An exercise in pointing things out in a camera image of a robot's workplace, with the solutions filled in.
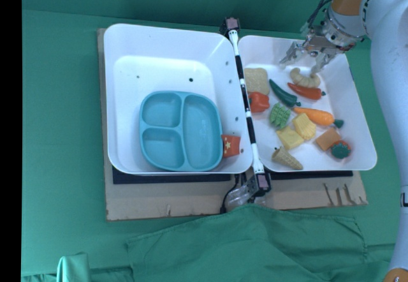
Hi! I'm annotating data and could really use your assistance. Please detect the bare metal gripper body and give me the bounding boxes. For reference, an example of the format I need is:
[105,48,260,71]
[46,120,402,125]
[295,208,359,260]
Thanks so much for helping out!
[302,18,356,56]

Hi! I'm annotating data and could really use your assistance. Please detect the beige toy croissant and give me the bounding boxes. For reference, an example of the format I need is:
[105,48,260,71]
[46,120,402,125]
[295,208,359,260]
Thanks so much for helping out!
[289,67,322,89]

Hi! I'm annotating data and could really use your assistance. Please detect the red toy chili pepper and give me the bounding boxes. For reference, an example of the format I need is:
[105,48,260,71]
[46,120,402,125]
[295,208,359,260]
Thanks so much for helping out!
[287,82,327,101]

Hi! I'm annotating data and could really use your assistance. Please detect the green toy chili pepper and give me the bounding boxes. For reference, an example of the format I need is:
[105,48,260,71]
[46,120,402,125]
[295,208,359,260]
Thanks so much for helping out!
[268,78,302,108]

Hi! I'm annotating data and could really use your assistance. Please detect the beige toy bread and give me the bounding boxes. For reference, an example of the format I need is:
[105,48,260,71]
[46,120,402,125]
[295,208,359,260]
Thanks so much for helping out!
[243,67,270,96]

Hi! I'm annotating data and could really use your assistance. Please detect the white plastic tray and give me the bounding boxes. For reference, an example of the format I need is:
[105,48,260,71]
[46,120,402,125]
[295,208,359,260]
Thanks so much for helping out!
[237,34,378,174]
[103,22,254,177]

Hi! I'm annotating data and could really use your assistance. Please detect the orange toy carrot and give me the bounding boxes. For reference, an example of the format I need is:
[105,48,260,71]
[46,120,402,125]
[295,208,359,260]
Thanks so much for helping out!
[293,106,345,130]

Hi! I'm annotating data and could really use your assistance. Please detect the red toy bell pepper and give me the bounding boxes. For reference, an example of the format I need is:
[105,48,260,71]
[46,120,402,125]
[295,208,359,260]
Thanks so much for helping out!
[247,91,272,114]

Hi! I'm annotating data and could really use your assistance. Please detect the green toy pea pods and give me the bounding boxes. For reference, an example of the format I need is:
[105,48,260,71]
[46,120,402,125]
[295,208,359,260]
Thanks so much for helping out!
[268,102,292,130]

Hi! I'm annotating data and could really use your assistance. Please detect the yellow toy corn piece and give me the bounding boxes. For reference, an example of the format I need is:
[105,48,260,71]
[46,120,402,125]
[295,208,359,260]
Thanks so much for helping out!
[291,112,317,142]

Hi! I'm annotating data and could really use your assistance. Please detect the black and white thin rod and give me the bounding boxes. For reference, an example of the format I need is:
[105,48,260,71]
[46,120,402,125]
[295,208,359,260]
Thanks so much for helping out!
[227,30,266,177]

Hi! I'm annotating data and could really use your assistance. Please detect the orange toy block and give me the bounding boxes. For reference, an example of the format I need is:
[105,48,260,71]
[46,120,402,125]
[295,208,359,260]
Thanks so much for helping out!
[315,127,342,152]

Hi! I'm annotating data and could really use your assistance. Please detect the yellow toy cheese block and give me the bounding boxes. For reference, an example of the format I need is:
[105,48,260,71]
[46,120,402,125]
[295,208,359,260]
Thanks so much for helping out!
[275,125,305,151]

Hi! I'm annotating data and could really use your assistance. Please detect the red toy tomato green top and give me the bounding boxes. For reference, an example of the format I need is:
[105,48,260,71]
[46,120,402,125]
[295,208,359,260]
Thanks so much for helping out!
[329,140,353,160]

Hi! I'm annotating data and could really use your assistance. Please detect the beige toy ice cream cone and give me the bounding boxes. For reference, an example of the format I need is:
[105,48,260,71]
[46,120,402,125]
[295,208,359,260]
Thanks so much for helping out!
[271,145,304,171]

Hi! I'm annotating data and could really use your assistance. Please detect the red packet with yellow stars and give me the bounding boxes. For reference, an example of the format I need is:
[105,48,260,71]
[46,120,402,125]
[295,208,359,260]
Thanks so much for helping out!
[221,133,242,159]

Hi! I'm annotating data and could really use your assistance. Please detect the blue divided plate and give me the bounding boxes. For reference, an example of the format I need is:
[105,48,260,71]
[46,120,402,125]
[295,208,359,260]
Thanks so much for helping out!
[138,90,224,172]

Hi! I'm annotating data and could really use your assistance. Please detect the green cloth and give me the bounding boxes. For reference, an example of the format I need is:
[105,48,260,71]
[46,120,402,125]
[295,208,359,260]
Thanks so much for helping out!
[126,203,398,282]

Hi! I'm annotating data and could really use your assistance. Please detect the brown cardboard board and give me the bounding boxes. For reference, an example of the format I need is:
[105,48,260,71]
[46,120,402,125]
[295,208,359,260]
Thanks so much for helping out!
[96,27,369,223]

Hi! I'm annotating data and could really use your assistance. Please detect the black block with wires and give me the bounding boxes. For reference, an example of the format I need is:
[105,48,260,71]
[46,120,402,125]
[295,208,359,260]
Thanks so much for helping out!
[219,17,241,36]
[245,172,273,199]

